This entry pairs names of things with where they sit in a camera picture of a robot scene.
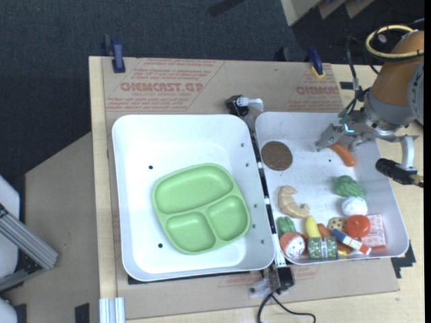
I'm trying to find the yellow banana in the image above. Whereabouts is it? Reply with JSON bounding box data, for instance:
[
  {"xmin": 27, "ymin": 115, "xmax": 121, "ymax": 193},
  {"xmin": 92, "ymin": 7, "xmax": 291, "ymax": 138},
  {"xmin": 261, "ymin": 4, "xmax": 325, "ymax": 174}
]
[{"xmin": 304, "ymin": 215, "xmax": 321, "ymax": 239}]

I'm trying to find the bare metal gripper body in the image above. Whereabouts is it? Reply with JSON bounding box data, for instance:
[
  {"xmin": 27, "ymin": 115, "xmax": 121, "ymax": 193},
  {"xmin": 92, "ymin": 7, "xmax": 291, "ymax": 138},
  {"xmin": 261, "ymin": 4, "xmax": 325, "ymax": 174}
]
[{"xmin": 340, "ymin": 110, "xmax": 409, "ymax": 143}]

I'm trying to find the blue white red carton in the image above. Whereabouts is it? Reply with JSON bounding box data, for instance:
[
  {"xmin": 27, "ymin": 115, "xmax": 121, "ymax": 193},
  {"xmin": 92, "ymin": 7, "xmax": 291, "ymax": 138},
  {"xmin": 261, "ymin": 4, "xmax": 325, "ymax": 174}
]
[{"xmin": 331, "ymin": 227, "xmax": 372, "ymax": 256}]

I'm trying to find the thin black and white rod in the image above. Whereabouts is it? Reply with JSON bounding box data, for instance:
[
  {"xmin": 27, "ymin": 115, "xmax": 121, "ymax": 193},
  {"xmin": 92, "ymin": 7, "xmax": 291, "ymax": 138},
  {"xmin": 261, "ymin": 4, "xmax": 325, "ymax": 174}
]
[{"xmin": 236, "ymin": 96, "xmax": 288, "ymax": 267}]

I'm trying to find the black block with thin wires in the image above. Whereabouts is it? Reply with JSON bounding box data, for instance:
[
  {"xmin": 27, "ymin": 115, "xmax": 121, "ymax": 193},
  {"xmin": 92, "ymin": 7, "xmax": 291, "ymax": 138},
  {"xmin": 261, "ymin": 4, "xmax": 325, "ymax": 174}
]
[
  {"xmin": 269, "ymin": 266, "xmax": 296, "ymax": 291},
  {"xmin": 225, "ymin": 95, "xmax": 251, "ymax": 118}
]

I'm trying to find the green patterned can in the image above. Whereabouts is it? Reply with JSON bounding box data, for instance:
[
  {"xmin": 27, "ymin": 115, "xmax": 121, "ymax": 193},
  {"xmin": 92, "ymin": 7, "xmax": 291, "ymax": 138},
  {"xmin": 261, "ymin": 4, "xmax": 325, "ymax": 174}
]
[{"xmin": 306, "ymin": 236, "xmax": 339, "ymax": 260}]

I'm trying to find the white plastic tray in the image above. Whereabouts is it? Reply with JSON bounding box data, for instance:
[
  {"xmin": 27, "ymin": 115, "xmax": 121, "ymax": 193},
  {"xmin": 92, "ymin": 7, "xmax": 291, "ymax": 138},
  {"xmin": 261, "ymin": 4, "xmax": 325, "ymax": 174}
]
[
  {"xmin": 254, "ymin": 111, "xmax": 410, "ymax": 266},
  {"xmin": 111, "ymin": 113, "xmax": 277, "ymax": 283}
]

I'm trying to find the brown cardboard board red print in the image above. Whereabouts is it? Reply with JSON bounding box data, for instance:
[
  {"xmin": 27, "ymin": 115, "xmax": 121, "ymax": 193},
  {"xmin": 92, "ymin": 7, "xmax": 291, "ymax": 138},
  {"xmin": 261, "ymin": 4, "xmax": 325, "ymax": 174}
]
[{"xmin": 100, "ymin": 57, "xmax": 401, "ymax": 320}]

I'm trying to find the chocolate chip cookie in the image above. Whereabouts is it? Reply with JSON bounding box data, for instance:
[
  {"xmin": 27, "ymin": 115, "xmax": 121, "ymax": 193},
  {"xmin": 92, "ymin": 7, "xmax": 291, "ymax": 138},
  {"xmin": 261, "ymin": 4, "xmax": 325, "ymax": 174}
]
[{"xmin": 327, "ymin": 217, "xmax": 347, "ymax": 234}]

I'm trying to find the red tomato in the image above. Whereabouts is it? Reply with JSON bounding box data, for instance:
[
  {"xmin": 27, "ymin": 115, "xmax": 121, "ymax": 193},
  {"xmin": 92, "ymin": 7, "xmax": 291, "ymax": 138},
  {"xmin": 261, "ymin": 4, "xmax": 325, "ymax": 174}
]
[{"xmin": 345, "ymin": 214, "xmax": 372, "ymax": 238}]

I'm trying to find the green broccoli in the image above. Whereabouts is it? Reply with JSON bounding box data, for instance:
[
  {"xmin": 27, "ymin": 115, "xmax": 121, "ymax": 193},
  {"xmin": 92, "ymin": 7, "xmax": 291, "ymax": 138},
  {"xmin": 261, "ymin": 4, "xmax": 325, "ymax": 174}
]
[{"xmin": 276, "ymin": 216, "xmax": 298, "ymax": 237}]

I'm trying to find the orange carrot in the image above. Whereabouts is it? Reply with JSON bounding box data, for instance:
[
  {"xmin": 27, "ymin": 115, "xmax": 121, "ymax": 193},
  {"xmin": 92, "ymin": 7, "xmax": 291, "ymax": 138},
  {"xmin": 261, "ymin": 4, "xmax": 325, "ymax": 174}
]
[{"xmin": 316, "ymin": 223, "xmax": 353, "ymax": 254}]

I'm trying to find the orange sausage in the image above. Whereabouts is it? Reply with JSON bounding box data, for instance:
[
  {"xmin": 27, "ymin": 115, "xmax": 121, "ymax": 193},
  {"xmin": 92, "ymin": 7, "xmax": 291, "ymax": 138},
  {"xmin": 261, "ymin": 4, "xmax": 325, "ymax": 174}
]
[{"xmin": 329, "ymin": 142, "xmax": 356, "ymax": 168}]

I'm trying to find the pink packet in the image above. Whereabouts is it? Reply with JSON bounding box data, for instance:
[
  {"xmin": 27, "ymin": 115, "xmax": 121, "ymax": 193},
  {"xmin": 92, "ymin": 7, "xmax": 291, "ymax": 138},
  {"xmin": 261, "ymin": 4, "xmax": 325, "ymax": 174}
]
[{"xmin": 360, "ymin": 213, "xmax": 388, "ymax": 250}]

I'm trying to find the green divided plate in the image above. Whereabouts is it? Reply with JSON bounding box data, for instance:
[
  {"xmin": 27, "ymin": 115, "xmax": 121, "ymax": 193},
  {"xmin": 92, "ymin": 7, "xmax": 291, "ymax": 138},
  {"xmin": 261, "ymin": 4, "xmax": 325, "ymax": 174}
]
[{"xmin": 151, "ymin": 162, "xmax": 252, "ymax": 256}]

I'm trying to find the black cylinder on white bracket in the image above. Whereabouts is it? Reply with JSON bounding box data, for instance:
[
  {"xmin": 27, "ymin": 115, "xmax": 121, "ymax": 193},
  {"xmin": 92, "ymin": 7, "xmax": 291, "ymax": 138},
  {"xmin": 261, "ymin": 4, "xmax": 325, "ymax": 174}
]
[{"xmin": 375, "ymin": 134, "xmax": 422, "ymax": 186}]

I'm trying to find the white round ball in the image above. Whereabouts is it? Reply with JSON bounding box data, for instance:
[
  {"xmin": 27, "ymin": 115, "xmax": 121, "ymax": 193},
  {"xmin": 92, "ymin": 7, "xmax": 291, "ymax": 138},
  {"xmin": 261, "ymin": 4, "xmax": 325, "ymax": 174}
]
[{"xmin": 341, "ymin": 196, "xmax": 368, "ymax": 217}]

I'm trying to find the red and white sushi roll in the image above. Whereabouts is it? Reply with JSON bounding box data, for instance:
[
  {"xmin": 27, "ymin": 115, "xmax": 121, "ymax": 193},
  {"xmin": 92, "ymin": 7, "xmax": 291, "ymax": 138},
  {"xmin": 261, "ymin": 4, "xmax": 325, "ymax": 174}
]
[{"xmin": 279, "ymin": 231, "xmax": 307, "ymax": 259}]

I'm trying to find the beige croissant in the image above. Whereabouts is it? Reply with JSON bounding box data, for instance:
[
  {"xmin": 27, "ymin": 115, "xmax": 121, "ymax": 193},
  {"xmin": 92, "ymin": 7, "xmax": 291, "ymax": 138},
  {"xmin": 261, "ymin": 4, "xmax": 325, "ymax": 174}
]
[{"xmin": 277, "ymin": 184, "xmax": 310, "ymax": 219}]

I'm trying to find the brown round biscuit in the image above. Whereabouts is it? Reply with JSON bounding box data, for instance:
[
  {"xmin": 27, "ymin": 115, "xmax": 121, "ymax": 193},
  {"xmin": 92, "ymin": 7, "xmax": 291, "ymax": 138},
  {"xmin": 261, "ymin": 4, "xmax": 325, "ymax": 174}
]
[{"xmin": 261, "ymin": 141, "xmax": 294, "ymax": 172}]

